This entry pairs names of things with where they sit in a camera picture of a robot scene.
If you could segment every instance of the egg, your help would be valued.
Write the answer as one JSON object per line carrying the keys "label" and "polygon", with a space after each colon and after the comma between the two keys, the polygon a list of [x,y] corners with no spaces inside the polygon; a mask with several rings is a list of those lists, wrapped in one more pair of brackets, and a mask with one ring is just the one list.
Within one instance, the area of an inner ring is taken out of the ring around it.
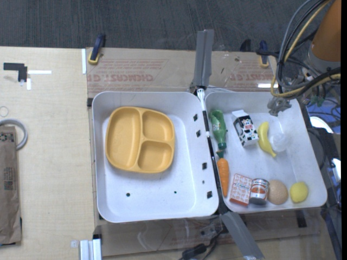
{"label": "egg", "polygon": [[283,204],[289,197],[288,189],[285,184],[279,180],[269,181],[269,190],[267,200],[275,205]]}

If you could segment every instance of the toy carrot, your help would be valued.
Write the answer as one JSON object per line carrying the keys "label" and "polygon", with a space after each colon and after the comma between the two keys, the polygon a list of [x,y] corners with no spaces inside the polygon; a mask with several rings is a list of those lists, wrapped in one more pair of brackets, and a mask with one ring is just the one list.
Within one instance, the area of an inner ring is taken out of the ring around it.
{"label": "toy carrot", "polygon": [[219,178],[221,180],[221,187],[223,195],[226,197],[228,194],[229,187],[229,163],[224,158],[220,158],[217,161],[217,167],[219,172]]}

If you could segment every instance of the toy banana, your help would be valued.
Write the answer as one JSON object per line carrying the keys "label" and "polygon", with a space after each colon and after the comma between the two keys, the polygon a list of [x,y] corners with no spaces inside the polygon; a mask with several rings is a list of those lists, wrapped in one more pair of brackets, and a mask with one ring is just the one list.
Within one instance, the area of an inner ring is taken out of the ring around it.
{"label": "toy banana", "polygon": [[259,146],[265,152],[271,154],[272,157],[276,157],[276,153],[272,150],[272,146],[267,137],[267,132],[269,130],[269,122],[265,121],[258,127],[258,135],[259,135]]}

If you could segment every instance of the yellow cable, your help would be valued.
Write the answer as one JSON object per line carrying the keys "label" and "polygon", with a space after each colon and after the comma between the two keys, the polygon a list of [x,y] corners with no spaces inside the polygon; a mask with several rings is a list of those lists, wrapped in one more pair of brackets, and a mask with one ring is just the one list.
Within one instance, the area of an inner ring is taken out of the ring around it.
{"label": "yellow cable", "polygon": [[[316,87],[316,86],[322,85],[322,84],[324,84],[324,83],[326,83],[326,82],[331,81],[332,79],[335,80],[335,79],[340,79],[340,78],[341,78],[341,73],[339,73],[339,74],[333,74],[333,75],[331,75],[330,77],[326,77],[326,78],[324,78],[324,79],[318,81],[318,82],[317,82],[316,84],[314,84],[311,88],[314,88],[314,87]],[[303,88],[305,88],[305,87],[301,87],[301,88],[298,88],[298,89],[295,89],[295,90],[291,90],[290,92],[287,92],[287,93],[275,93],[275,92],[274,92],[274,84],[275,84],[275,81],[276,81],[276,76],[274,76],[274,77],[272,78],[272,81],[271,81],[271,94],[272,94],[273,96],[278,97],[278,98],[285,98],[285,97],[291,96],[291,95],[293,95],[293,94],[298,93],[298,92],[301,91]]]}
{"label": "yellow cable", "polygon": [[291,47],[289,48],[289,51],[287,52],[284,61],[286,62],[290,56],[290,54],[292,53],[293,49],[295,48],[295,46],[297,45],[297,42],[299,41],[299,39],[301,38],[302,34],[304,33],[304,31],[306,30],[306,28],[310,25],[310,23],[312,22],[312,20],[320,13],[321,10],[323,10],[323,8],[330,2],[331,0],[327,0],[324,4],[322,4],[317,11],[314,12],[314,14],[310,17],[310,19],[305,23],[305,25],[302,27],[302,29],[300,30],[299,34],[297,35],[297,37],[295,38],[294,42],[292,43]]}

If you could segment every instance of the brown paper bag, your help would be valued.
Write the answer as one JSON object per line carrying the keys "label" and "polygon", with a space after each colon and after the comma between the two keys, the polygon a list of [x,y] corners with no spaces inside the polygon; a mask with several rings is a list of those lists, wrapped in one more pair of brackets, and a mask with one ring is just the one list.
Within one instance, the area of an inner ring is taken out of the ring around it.
{"label": "brown paper bag", "polygon": [[22,237],[17,169],[16,129],[0,126],[0,244]]}

